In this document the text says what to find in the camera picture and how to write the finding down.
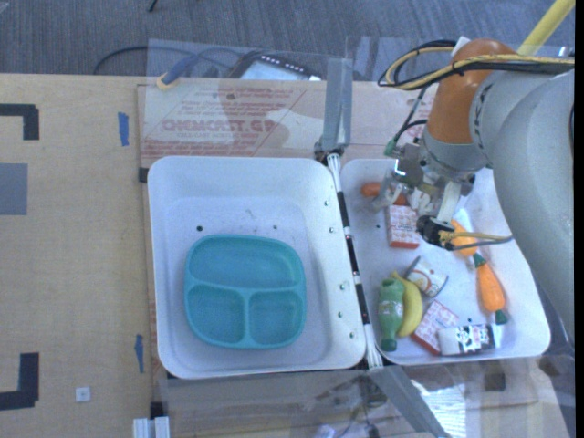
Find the orange and white carton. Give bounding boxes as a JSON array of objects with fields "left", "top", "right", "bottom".
[{"left": 385, "top": 204, "right": 422, "bottom": 250}]

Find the green bottle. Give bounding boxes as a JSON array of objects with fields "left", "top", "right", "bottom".
[{"left": 376, "top": 278, "right": 407, "bottom": 353}]

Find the small orange carrot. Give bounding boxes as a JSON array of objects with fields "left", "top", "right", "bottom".
[{"left": 449, "top": 219, "right": 480, "bottom": 258}]

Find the white plastic tray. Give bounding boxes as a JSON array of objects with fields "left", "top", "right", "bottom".
[
  {"left": 339, "top": 157, "right": 552, "bottom": 367},
  {"left": 146, "top": 155, "right": 368, "bottom": 380}
]

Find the teal divided plate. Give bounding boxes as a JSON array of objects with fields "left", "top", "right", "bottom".
[{"left": 183, "top": 234, "right": 308, "bottom": 350}]

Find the white and orange can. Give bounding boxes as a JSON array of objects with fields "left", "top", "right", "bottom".
[{"left": 404, "top": 255, "right": 450, "bottom": 298}]

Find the large orange carrot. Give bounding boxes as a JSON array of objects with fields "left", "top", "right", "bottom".
[{"left": 471, "top": 252, "right": 509, "bottom": 326}]

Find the black cylinder on white bracket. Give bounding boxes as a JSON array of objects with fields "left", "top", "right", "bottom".
[{"left": 415, "top": 180, "right": 463, "bottom": 248}]

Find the yellow banana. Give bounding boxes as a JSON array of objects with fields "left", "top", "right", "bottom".
[{"left": 390, "top": 270, "right": 424, "bottom": 339}]

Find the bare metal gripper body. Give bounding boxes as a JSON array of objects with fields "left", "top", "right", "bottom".
[{"left": 391, "top": 142, "right": 476, "bottom": 194}]

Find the black and white milk carton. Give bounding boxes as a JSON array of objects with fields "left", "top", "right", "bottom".
[{"left": 436, "top": 322, "right": 505, "bottom": 357}]

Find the orange sausage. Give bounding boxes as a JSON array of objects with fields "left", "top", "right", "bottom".
[{"left": 360, "top": 182, "right": 408, "bottom": 207}]

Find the red and white carton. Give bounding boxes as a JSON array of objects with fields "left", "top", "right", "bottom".
[{"left": 410, "top": 299, "right": 461, "bottom": 357}]

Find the brown cardboard board red print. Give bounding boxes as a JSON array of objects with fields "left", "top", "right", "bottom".
[{"left": 136, "top": 78, "right": 548, "bottom": 411}]

